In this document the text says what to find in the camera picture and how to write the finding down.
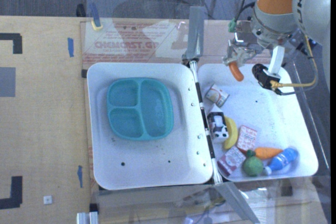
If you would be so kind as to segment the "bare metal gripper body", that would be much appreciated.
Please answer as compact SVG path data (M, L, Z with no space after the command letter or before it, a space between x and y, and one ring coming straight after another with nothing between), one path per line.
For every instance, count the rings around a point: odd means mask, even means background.
M228 24L228 31L234 34L228 43L229 55L238 54L238 48L252 49L260 54L264 49L282 46L292 34L292 26L268 26L258 20L233 19Z

